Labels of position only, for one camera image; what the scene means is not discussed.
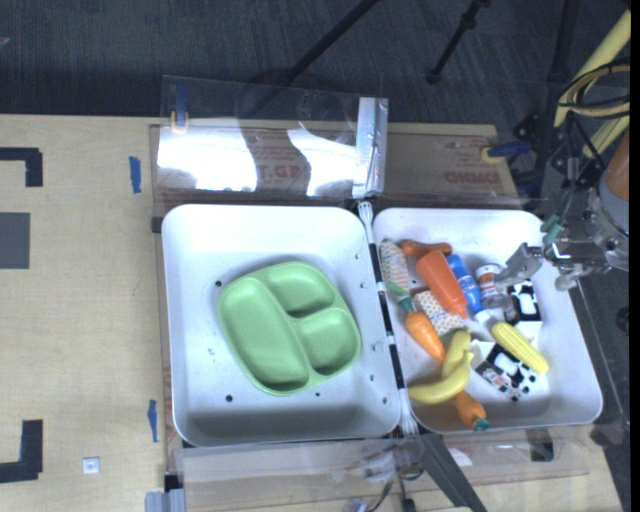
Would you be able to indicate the brown cardboard board red print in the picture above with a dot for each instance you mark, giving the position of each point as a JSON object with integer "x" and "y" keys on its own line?
{"x": 465, "y": 170}

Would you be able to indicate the thin black and white rod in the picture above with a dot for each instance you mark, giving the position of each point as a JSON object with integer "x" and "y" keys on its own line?
{"x": 380, "y": 295}

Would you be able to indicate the blue bottle white cap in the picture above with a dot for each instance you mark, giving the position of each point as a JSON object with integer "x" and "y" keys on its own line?
{"x": 467, "y": 287}

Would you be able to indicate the black and white carton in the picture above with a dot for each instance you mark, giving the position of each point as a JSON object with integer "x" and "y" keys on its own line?
{"x": 505, "y": 375}
{"x": 525, "y": 302}

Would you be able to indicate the white plastic tray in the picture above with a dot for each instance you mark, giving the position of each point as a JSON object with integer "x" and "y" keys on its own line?
{"x": 200, "y": 300}
{"x": 570, "y": 360}

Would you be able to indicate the yellow banana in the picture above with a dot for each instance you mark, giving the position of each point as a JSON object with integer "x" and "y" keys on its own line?
{"x": 442, "y": 389}
{"x": 456, "y": 350}

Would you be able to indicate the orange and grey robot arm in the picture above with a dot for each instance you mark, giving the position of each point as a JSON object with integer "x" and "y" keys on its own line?
{"x": 619, "y": 175}

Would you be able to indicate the orange sausage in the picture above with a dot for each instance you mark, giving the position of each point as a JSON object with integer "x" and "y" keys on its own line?
{"x": 425, "y": 248}

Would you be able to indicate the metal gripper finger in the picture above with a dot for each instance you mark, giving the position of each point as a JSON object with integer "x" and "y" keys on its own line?
{"x": 567, "y": 282}
{"x": 520, "y": 262}

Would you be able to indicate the small red and white can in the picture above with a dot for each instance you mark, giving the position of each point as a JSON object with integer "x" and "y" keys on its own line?
{"x": 490, "y": 285}

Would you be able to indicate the orange bottle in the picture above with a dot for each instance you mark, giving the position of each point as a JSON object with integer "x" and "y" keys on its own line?
{"x": 440, "y": 282}

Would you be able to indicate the yellow corn cob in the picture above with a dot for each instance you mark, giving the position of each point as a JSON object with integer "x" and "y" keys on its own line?
{"x": 520, "y": 347}

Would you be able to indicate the green divided plate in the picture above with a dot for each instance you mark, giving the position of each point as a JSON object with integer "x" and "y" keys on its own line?
{"x": 260, "y": 330}

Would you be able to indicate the orange carrot green top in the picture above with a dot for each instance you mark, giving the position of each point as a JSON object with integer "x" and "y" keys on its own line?
{"x": 425, "y": 335}
{"x": 470, "y": 410}

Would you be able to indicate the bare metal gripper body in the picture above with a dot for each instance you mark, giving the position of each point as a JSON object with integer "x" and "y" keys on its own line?
{"x": 592, "y": 242}

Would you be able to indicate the orange checkered packet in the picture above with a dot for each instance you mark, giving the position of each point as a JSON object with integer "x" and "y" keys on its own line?
{"x": 394, "y": 265}
{"x": 437, "y": 310}

